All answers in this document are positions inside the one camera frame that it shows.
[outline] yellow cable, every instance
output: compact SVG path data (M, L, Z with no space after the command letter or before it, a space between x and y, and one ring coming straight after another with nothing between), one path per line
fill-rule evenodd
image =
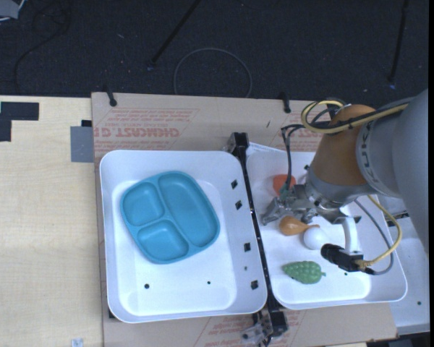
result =
M360 267L360 270L364 270L366 267L374 265L376 262L381 261L384 257L390 255L399 245L401 239L402 239L402 230L401 227L399 225L399 223L397 222L397 220L387 211L387 209L385 209L382 205L380 205L378 202L376 202L373 197L371 197L370 195L368 195L368 198L376 205L376 207L378 207L380 210L382 210L393 222L393 224L397 227L397 239L394 242L394 244L391 246L391 248L389 248L387 251L385 251L384 253L382 253L381 255L377 256L374 260L357 260L355 261L355 263L357 263Z
M304 110L301 113L302 124L304 125L304 127L306 129L309 129L310 131L313 131L313 132L320 132L321 134L334 134L335 132L344 131L344 130L350 129L352 127L359 126L361 124L365 124L369 121L373 121L375 119L379 119L381 117L388 116L388 115L396 113L396 112L400 112L400 111L404 110L408 105L408 103L401 104L400 106L388 108L386 110L383 110L383 111L378 112L378 113L374 113L371 116L365 117L365 118L357 120L357 121L351 121L347 124L343 124L341 126L333 127L330 129L321 129L321 128L314 127L311 124L309 124L309 122L307 121L307 116L308 116L309 112L311 112L311 110L314 109L314 107L321 106L323 104L340 106L340 107L344 106L344 104L342 104L341 102L338 102L336 100L322 100L319 102L314 102L314 103L309 104L308 106L306 106L304 108Z

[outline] white tray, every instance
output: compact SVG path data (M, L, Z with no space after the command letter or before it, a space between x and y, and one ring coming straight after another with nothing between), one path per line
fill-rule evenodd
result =
M221 228L205 250L185 260L156 264L135 244L119 201L133 184L166 171L182 171L196 180ZM103 157L100 174L108 305L114 316L136 323L262 309L267 299L265 276L241 165L233 155L115 150Z
M313 156L314 153L292 153L292 175L298 183L304 182L307 173L304 167L310 164ZM255 211L260 224L260 235L275 298L289 309L311 309L402 299L407 292L407 281L395 251L393 267L385 274L347 273L322 258L320 250L308 249L303 243L302 234L283 235L278 228L280 220L266 226L261 224L262 214L276 196L272 187L273 177L287 173L287 159L286 153L277 151L253 153L247 160ZM360 197L359 201L377 220L388 240L392 242L382 212L367 197ZM346 206L343 212L347 215L362 216L362 220L357 224L357 235L366 260L372 260L387 250L388 247L378 229L355 203ZM315 217L313 223L320 225L331 240L330 243L344 247L344 230L341 225L331 225L320 217ZM291 279L281 268L286 263L304 260L317 262L326 276L316 284L306 285ZM372 268L383 270L388 264L389 257L377 262Z

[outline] green toy vegetable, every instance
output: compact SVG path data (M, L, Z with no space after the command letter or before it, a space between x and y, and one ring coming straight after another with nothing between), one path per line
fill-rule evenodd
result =
M303 284L318 283L322 276L326 276L322 273L320 265L313 261L291 262L283 266L283 271Z

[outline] wooden surface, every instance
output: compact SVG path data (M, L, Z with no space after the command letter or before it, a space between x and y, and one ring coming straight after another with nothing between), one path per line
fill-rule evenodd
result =
M94 167L70 155L90 99L0 101L40 103L0 142L0 346L102 346Z

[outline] blue plate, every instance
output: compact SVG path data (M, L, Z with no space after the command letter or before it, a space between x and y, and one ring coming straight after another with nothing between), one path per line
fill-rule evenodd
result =
M130 187L121 198L122 217L143 254L157 263L188 258L220 233L212 204L188 174L170 171Z

